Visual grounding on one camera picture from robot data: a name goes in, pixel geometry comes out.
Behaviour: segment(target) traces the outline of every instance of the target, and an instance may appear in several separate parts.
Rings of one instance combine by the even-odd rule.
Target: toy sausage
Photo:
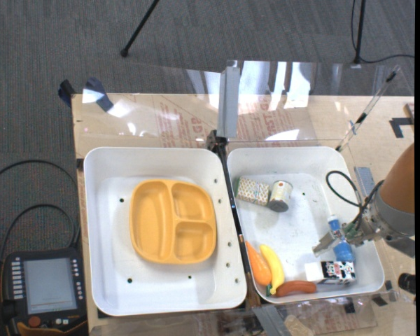
[[[275,296],[281,297],[281,296],[285,296],[293,292],[311,294],[311,293],[315,293],[316,289],[317,289],[316,284],[310,281],[292,280],[292,281],[287,281],[286,283],[281,284],[277,288]]]

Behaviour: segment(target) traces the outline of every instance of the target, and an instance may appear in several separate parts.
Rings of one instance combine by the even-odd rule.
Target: orange carrot
[[[265,259],[257,252],[248,241],[244,241],[247,248],[247,255],[251,264],[252,275],[260,285],[266,286],[272,281],[272,273]]]

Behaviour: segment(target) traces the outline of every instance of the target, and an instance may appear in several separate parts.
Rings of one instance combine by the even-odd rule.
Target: small box
[[[321,261],[305,264],[307,280],[316,284],[347,285],[356,280],[355,267],[349,261]]]
[[[235,187],[235,197],[266,207],[269,202],[269,184],[241,176]]]

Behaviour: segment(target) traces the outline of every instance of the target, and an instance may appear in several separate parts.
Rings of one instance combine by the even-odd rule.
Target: gray carpet
[[[57,96],[97,77],[108,92],[144,88],[147,65],[221,72],[228,60],[351,63],[354,0],[160,0],[126,58],[120,51],[153,0],[0,0],[0,250],[14,217],[54,204],[78,219],[71,110]],[[356,40],[361,0],[356,0]],[[361,57],[414,55],[415,0],[367,0]],[[415,60],[398,64],[414,93]],[[168,88],[168,83],[159,81]],[[49,206],[19,220],[4,248],[52,249],[70,238]],[[0,336],[6,331],[0,318]]]

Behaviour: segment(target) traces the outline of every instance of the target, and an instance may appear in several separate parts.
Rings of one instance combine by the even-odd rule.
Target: yellow banana
[[[269,265],[269,268],[272,273],[271,281],[271,295],[275,294],[277,288],[285,282],[285,273],[283,271],[283,266],[281,261],[274,250],[268,245],[261,244],[260,252],[263,255],[263,258],[266,260],[266,263]]]

